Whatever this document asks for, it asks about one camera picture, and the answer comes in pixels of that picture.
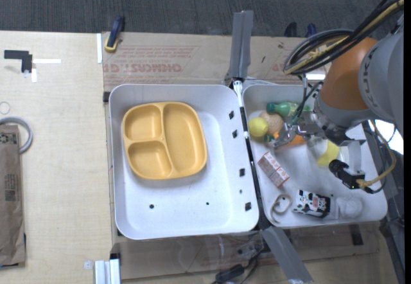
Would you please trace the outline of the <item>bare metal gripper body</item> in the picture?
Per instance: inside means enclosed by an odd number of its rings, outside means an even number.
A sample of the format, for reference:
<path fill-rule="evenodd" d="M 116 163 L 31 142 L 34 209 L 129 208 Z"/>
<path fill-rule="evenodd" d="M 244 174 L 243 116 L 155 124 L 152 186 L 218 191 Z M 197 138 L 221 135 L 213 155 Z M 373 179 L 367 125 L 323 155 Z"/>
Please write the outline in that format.
<path fill-rule="evenodd" d="M 303 134 L 328 139 L 338 146 L 346 145 L 351 140 L 346 135 L 344 127 L 336 125 L 321 113 L 314 111 L 304 111 L 298 120 L 298 127 Z"/>

